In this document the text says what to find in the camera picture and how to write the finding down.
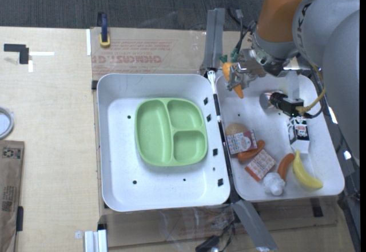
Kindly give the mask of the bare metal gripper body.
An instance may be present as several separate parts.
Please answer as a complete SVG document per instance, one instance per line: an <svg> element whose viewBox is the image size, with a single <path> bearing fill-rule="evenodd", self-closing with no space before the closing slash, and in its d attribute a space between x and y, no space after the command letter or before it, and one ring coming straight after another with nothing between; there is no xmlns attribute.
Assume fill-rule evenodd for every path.
<svg viewBox="0 0 366 252"><path fill-rule="evenodd" d="M242 49L238 57L238 72L260 77L265 74L278 77L288 64L288 59L275 58L262 50Z"/></svg>

